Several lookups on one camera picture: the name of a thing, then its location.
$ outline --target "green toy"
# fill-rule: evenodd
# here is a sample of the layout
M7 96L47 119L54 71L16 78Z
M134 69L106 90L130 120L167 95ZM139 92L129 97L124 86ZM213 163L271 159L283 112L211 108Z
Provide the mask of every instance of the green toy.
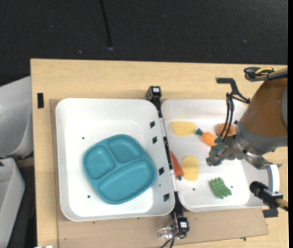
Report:
M221 199L223 199L224 196L229 196L232 194L231 190L225 186L222 178L220 177L211 180L209 184L213 193Z

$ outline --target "dark floor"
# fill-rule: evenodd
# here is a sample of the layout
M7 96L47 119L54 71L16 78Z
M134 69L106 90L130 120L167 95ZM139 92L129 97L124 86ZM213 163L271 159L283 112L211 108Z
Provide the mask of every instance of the dark floor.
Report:
M288 62L288 0L104 0L104 5L113 51L99 0L0 0L0 86L28 76L31 58ZM20 232L31 248L35 217L28 216L21 220L28 229ZM20 248L16 241L12 244Z

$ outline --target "yellow block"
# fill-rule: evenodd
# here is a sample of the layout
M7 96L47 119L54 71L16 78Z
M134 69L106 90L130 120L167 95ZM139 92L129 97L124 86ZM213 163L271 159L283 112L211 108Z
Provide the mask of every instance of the yellow block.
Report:
M196 156L187 156L183 159L182 170L184 178L189 181L196 181L199 175L199 160Z
M177 136L194 135L197 129L194 123L188 121L174 121L172 123L172 128Z

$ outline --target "blue plate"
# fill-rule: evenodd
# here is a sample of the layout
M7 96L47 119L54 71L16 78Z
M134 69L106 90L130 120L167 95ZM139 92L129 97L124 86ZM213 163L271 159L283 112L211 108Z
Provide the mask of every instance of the blue plate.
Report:
M157 178L156 167L146 151L134 138L124 134L89 148L83 166L98 195L110 204L137 197Z

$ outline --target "wooden table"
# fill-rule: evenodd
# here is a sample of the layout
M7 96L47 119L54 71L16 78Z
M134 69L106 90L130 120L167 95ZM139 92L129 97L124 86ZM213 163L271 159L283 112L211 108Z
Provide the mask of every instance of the wooden table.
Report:
M225 94L231 89L229 85L217 84L215 77L233 78L240 92L251 98L261 83L251 83L245 80L243 69L248 66L252 65L32 59L38 245L59 246L50 100L67 97L141 99L145 96L148 87L152 85L161 87L163 100L171 98L224 99ZM284 66L274 65L272 67L279 69ZM279 148L274 153L265 155L265 158L273 163L283 163L279 169L281 191L284 193L285 199L288 200L287 148ZM242 213L241 211L233 211L231 215L229 213L226 215L230 217L237 216L236 214ZM241 228L245 227L249 233L253 232L253 225L242 225L240 224L241 220L243 221L244 218L238 216L236 222L233 219L231 222L237 223ZM175 244L182 244L180 247L184 248L288 247L288 212L279 209L279 217L266 219L265 223L268 226L269 234L265 233L266 235L246 239L239 239L239 235L235 236L235 229L232 230L231 234L226 235L221 230L219 232L211 231L207 225L203 225L200 232L191 233L191 238L204 234L202 244L185 244L179 241ZM86 236L77 236L76 241L83 238ZM150 238L144 240L131 234L131 239L140 240L140 242L136 242L136 245L141 247ZM186 242L189 242L189 234L186 239ZM99 240L96 237L95 242L91 247L97 247ZM161 246L163 242L158 241L157 245Z

